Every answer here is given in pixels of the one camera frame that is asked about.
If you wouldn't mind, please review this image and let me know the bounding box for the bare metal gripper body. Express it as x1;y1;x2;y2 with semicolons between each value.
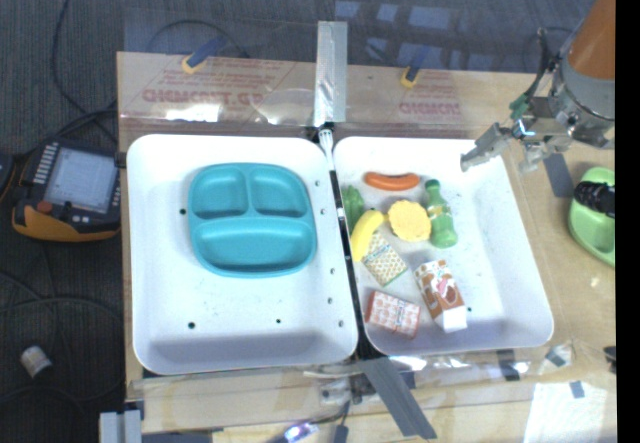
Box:
515;95;617;153

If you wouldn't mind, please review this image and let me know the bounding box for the green bottle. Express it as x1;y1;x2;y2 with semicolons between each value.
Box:
423;178;459;250

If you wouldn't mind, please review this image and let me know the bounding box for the green divided plate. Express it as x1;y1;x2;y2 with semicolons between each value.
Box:
567;166;617;269

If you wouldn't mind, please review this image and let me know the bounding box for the orange sausage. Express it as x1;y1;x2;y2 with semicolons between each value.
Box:
362;171;422;193

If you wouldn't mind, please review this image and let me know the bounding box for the yellow round biscuit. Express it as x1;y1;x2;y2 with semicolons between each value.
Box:
387;199;433;243

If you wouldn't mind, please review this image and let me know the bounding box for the white plastic tray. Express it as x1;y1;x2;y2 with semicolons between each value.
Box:
125;133;360;376
331;135;555;358

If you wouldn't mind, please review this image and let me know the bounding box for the brown cardboard board red print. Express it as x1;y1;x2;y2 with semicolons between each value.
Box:
115;50;617;443

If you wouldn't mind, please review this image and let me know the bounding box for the green broccoli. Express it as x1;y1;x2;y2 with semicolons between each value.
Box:
340;184;367;233

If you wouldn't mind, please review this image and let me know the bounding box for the yellow banana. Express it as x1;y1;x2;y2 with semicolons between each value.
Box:
349;208;387;264

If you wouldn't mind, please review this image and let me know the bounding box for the yellow and green patterned packet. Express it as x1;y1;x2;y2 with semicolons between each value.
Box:
360;229;409;289

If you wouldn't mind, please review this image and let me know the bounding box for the brown and white carton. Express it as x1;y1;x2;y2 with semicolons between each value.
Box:
412;258;470;334

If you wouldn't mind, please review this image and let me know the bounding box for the orange patterned carton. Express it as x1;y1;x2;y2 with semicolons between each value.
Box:
364;290;423;340

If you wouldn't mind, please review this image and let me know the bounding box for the blue divided plate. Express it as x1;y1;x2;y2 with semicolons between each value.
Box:
187;162;319;278

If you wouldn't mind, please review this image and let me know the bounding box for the small grey can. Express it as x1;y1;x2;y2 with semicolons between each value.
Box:
19;344;54;379

